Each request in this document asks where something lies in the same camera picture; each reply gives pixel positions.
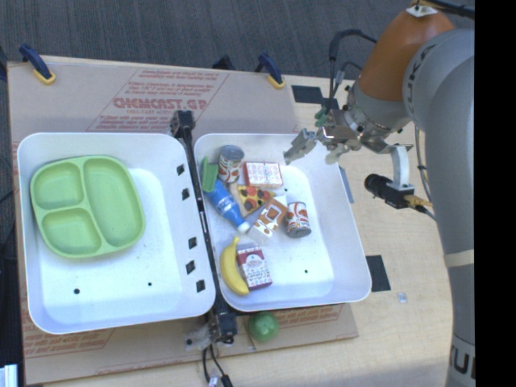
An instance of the green plate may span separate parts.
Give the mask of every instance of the green plate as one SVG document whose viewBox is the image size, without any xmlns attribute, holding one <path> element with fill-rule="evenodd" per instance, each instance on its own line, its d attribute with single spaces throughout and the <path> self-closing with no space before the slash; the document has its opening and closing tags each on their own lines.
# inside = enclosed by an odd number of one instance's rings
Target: green plate
<svg viewBox="0 0 516 387">
<path fill-rule="evenodd" d="M 145 231 L 131 174 L 112 156 L 46 164 L 31 179 L 31 202 L 44 242 L 62 256 L 84 258 L 119 251 Z"/>
</svg>

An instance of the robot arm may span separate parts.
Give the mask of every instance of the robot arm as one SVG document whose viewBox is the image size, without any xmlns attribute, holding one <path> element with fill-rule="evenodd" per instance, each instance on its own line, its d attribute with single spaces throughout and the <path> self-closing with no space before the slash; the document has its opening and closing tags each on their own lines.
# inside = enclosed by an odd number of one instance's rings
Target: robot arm
<svg viewBox="0 0 516 387">
<path fill-rule="evenodd" d="M 474 10 L 436 2 L 418 0 L 388 25 L 349 90 L 347 104 L 342 110 L 323 108 L 316 115 L 317 132 L 301 131 L 284 156 L 288 164 L 308 153 L 316 142 L 330 151 L 327 163 L 362 146 L 375 153 L 389 153 L 394 181 L 370 175 L 365 187 L 400 209 L 414 192 L 404 172 L 408 146 L 388 145 L 385 140 L 410 122 L 425 132 L 431 205 L 453 302 L 447 386 L 474 386 L 475 35 L 474 30 L 455 29 L 443 14 L 474 19 Z"/>
</svg>

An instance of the black cable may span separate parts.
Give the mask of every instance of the black cable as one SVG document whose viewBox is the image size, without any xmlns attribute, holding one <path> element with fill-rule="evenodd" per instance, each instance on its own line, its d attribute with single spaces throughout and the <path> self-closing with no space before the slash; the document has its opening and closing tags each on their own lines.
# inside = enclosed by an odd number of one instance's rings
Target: black cable
<svg viewBox="0 0 516 387">
<path fill-rule="evenodd" d="M 456 4 L 454 2 L 447 2 L 446 0 L 417 0 L 416 5 L 419 6 L 421 1 L 432 3 L 431 6 L 443 11 L 444 13 L 448 13 L 450 15 L 459 15 L 461 17 L 467 17 L 468 19 L 475 20 L 475 7 L 466 6 L 464 4 Z"/>
<path fill-rule="evenodd" d="M 422 187 L 425 189 L 425 194 L 427 194 L 428 201 L 432 202 L 430 186 L 428 185 L 428 180 L 426 177 L 427 167 L 422 164 L 422 153 L 421 153 L 421 130 L 418 125 L 414 125 L 415 129 L 415 143 L 416 143 L 416 156 L 418 158 L 418 170 L 419 176 L 421 177 Z"/>
<path fill-rule="evenodd" d="M 351 35 L 356 35 L 358 37 L 361 37 L 363 39 L 369 40 L 372 43 L 376 43 L 377 40 L 372 38 L 369 35 L 365 35 L 361 30 L 359 29 L 346 29 L 342 31 L 337 31 L 335 35 L 333 36 L 333 39 L 330 42 L 330 47 L 328 49 L 328 56 L 330 58 L 330 93 L 328 95 L 328 101 L 327 101 L 327 108 L 325 110 L 325 114 L 328 114 L 331 109 L 331 103 L 333 101 L 333 98 L 335 96 L 335 93 L 337 91 L 338 86 L 334 88 L 334 73 L 335 73 L 335 62 L 337 60 L 337 53 L 339 51 L 339 45 L 340 41 L 344 39 L 345 37 L 349 37 Z"/>
<path fill-rule="evenodd" d="M 417 205 L 414 207 L 414 209 L 417 212 L 421 212 L 422 214 L 428 215 L 430 218 L 432 218 L 435 221 L 435 216 L 432 214 L 427 208 L 425 208 L 423 205 Z"/>
<path fill-rule="evenodd" d="M 206 378 L 206 382 L 210 382 L 210 376 L 208 375 L 208 370 L 206 369 L 206 352 L 208 351 L 208 347 L 202 350 L 202 368 L 204 369 L 204 378 Z"/>
<path fill-rule="evenodd" d="M 220 366 L 220 364 L 218 363 L 217 359 L 215 358 L 215 353 L 213 351 L 213 344 L 210 344 L 210 354 L 211 354 L 211 359 L 214 361 L 215 365 L 220 370 L 221 375 L 224 375 L 223 368 Z"/>
<path fill-rule="evenodd" d="M 233 335 L 229 335 L 229 336 L 225 337 L 224 339 L 220 339 L 219 341 L 222 341 L 225 344 L 232 345 L 235 342 L 235 338 L 233 337 Z"/>
<path fill-rule="evenodd" d="M 220 380 L 223 383 L 223 386 L 224 387 L 232 387 L 233 384 L 231 383 L 229 376 L 224 372 L 223 368 L 220 366 L 217 359 L 215 358 L 215 353 L 213 351 L 213 344 L 210 344 L 209 347 L 206 347 L 204 350 L 202 350 L 202 369 L 204 371 L 204 377 L 206 378 L 206 382 L 210 383 L 210 375 L 208 374 L 208 369 L 206 367 L 206 354 L 208 352 L 208 348 L 210 349 L 211 359 L 214 361 L 215 365 L 217 366 L 218 370 L 220 371 Z"/>
<path fill-rule="evenodd" d="M 356 67 L 357 69 L 359 70 L 362 70 L 362 66 L 359 66 L 357 63 L 354 63 L 352 61 L 345 61 L 342 66 L 340 66 L 340 70 L 337 72 L 337 74 L 341 73 L 342 74 L 342 77 L 340 77 L 337 82 L 335 83 L 335 87 L 333 88 L 332 92 L 331 92 L 331 97 L 334 98 L 335 95 L 337 94 L 337 89 L 339 88 L 340 86 L 340 83 L 342 83 L 342 80 L 344 79 L 344 72 L 346 70 L 346 67 L 348 66 L 354 66 Z"/>
</svg>

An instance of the blue bottle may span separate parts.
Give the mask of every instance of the blue bottle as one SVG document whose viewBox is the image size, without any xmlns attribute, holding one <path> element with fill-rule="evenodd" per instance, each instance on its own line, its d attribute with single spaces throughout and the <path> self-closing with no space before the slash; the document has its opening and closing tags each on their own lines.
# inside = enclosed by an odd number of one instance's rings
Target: blue bottle
<svg viewBox="0 0 516 387">
<path fill-rule="evenodd" d="M 229 193 L 220 179 L 215 180 L 215 187 L 211 192 L 204 192 L 210 199 L 215 209 L 227 220 L 235 224 L 236 229 L 241 233 L 246 233 L 251 228 L 249 222 L 242 218 L 239 204 Z"/>
</svg>

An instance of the cardboard box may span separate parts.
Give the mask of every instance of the cardboard box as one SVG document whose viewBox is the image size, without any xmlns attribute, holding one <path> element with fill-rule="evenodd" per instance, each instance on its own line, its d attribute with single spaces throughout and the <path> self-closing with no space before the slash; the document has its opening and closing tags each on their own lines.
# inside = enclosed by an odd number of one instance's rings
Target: cardboard box
<svg viewBox="0 0 516 387">
<path fill-rule="evenodd" d="M 244 162 L 243 174 L 248 186 L 279 188 L 283 185 L 280 165 L 273 162 Z"/>
<path fill-rule="evenodd" d="M 250 290 L 264 288 L 273 283 L 261 248 L 237 248 L 236 263 Z"/>
<path fill-rule="evenodd" d="M 249 238 L 260 245 L 265 245 L 273 236 L 274 231 L 280 226 L 280 222 L 287 214 L 285 197 L 272 198 L 261 211 L 258 219 L 248 231 Z"/>
</svg>

